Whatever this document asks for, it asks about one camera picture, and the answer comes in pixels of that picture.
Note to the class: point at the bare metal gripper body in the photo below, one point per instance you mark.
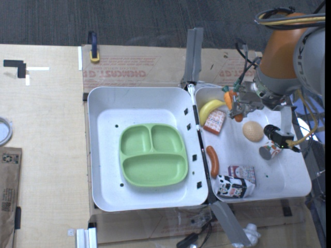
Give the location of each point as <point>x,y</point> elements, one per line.
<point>249,97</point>

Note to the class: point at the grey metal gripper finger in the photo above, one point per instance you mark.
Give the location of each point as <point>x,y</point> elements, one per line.
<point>234,108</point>
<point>242,112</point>

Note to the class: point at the orange carrot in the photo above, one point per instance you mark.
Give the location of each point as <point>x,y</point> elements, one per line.
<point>227,99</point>

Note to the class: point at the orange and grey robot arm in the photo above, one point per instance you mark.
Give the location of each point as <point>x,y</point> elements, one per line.
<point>282,53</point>

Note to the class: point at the orange and white carton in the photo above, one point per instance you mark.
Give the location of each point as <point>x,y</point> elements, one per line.
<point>214,123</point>

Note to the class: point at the yellow banana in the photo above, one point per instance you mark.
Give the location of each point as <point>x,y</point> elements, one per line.
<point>207,108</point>

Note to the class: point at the white and orange can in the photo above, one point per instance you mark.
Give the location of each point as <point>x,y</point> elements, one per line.
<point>267,151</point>

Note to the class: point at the red-orange sausage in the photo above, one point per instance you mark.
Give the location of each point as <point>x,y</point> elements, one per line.
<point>214,161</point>

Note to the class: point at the pink and white carton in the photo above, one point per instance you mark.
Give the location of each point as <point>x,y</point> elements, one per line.
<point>243,172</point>

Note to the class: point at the black and white cow carton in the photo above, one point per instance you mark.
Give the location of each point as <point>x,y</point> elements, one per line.
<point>232,188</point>

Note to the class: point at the white plastic tray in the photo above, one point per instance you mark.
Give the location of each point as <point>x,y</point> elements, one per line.
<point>284,179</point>
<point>108,190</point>

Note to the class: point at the green divided plate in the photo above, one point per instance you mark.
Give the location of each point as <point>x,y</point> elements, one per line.
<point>152,167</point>

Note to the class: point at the brown cardboard board red print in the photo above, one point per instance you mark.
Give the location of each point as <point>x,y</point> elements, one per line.
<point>124,61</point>

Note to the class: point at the white crumpled paper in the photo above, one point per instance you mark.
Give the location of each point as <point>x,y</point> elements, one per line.
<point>251,232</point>

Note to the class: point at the clear tape roll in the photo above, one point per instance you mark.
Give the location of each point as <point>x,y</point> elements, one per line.
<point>10,130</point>

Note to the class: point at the brown paper bag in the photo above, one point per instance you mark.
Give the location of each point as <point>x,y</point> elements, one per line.
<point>9,190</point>

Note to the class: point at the black cylinder on white bracket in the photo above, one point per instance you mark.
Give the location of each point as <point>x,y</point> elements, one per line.
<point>280,138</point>

